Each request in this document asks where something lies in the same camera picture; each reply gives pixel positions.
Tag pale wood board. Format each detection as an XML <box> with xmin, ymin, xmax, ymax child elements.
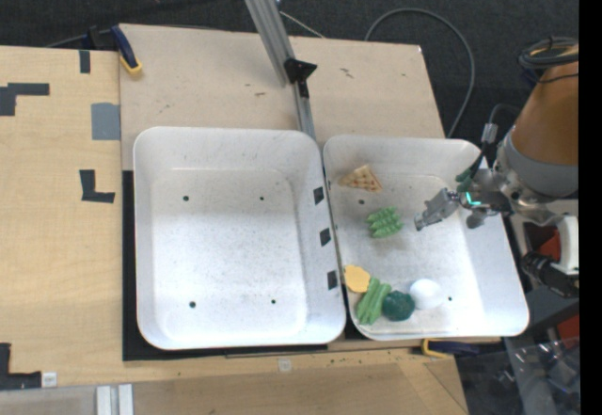
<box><xmin>118</xmin><ymin>23</ymin><xmax>502</xmax><ymax>363</ymax></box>

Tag black cylinder on white bracket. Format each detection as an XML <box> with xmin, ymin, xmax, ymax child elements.
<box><xmin>519</xmin><ymin>214</ymin><xmax>579</xmax><ymax>299</ymax></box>

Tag dark green broccoli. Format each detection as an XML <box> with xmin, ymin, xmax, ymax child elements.
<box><xmin>381</xmin><ymin>290</ymin><xmax>417</xmax><ymax>323</ymax></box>

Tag tan pizza slice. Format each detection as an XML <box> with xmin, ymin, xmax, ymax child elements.
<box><xmin>337</xmin><ymin>164</ymin><xmax>383</xmax><ymax>194</ymax></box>

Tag green beans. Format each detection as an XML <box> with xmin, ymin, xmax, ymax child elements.
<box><xmin>355</xmin><ymin>277</ymin><xmax>392</xmax><ymax>326</ymax></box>

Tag green pea pods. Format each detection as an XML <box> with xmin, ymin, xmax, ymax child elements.
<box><xmin>366</xmin><ymin>206</ymin><xmax>404</xmax><ymax>239</ymax></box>

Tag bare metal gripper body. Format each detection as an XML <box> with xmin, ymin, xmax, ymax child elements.
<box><xmin>459</xmin><ymin>167</ymin><xmax>571</xmax><ymax>226</ymax></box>

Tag white plastic tray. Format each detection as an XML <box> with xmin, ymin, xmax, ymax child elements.
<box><xmin>322</xmin><ymin>134</ymin><xmax>531</xmax><ymax>342</ymax></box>
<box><xmin>133</xmin><ymin>125</ymin><xmax>348</xmax><ymax>351</ymax></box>

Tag yellow biscuit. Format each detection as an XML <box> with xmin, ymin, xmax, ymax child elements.
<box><xmin>343</xmin><ymin>264</ymin><xmax>372</xmax><ymax>295</ymax></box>

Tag white egg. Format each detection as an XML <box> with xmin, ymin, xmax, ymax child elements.
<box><xmin>408</xmin><ymin>278</ymin><xmax>445</xmax><ymax>311</ymax></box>

